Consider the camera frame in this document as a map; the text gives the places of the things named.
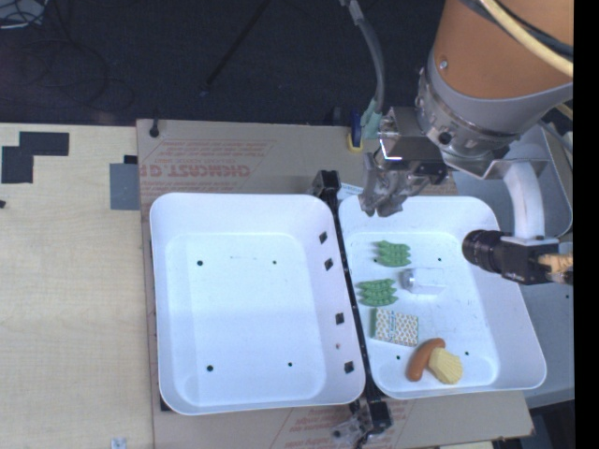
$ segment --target patterned block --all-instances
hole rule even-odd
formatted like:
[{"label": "patterned block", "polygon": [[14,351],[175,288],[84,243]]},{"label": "patterned block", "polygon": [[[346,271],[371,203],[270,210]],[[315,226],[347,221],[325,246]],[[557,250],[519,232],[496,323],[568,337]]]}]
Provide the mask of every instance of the patterned block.
[{"label": "patterned block", "polygon": [[393,310],[374,310],[374,335],[376,340],[416,346],[418,344],[418,317]]}]

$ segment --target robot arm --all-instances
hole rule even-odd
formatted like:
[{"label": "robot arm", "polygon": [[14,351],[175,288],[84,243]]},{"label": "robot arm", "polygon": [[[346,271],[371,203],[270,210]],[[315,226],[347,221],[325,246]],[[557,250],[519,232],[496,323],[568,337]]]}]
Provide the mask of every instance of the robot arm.
[{"label": "robot arm", "polygon": [[543,255],[558,252],[558,241],[545,237],[537,179],[547,161],[504,156],[550,109],[572,99],[573,40],[574,0],[446,0],[416,107],[391,109],[379,124],[379,149],[364,155],[362,209],[400,211],[448,168],[502,179],[514,233],[473,232],[464,255],[514,281],[546,282]]}]

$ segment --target tray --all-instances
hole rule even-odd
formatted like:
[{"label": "tray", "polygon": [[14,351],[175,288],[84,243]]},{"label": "tray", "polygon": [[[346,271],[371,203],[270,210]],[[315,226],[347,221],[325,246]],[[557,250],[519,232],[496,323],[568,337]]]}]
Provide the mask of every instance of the tray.
[{"label": "tray", "polygon": [[329,207],[179,194],[150,211],[162,399],[187,415],[341,404],[365,373]]},{"label": "tray", "polygon": [[[413,196],[403,203],[403,211],[381,218],[366,215],[358,197],[350,196],[339,216],[354,286],[394,280],[399,299],[384,308],[417,316],[418,341],[445,339],[446,349],[458,355],[463,366],[463,377],[455,385],[442,384],[427,370],[419,382],[410,382],[405,372],[415,348],[368,334],[373,379],[385,394],[427,398],[531,389],[544,382],[545,358],[518,284],[468,263],[461,253],[461,243],[472,230],[498,229],[489,206],[469,196]],[[381,240],[408,245],[410,263],[389,268],[375,262]],[[402,289],[398,279],[407,268],[440,268],[445,289],[436,295]],[[370,328],[373,308],[360,301],[362,325]]]}]

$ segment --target white pipe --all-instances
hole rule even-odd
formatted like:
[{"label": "white pipe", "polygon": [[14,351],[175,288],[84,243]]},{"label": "white pipe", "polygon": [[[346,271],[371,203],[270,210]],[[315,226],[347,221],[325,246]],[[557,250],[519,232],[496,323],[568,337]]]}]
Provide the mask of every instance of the white pipe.
[{"label": "white pipe", "polygon": [[544,237],[543,197],[533,166],[529,162],[514,163],[506,171],[504,182],[514,207],[514,237]]}]

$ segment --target brown sausage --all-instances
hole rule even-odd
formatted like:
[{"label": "brown sausage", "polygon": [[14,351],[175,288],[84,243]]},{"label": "brown sausage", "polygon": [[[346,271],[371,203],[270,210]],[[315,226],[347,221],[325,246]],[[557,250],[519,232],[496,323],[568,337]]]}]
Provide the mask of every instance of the brown sausage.
[{"label": "brown sausage", "polygon": [[429,358],[431,357],[432,350],[434,348],[445,347],[446,342],[441,338],[433,338],[432,340],[423,342],[420,347],[416,349],[412,359],[410,359],[406,373],[407,378],[413,382],[420,381],[422,372],[424,371],[424,368],[426,368]]}]

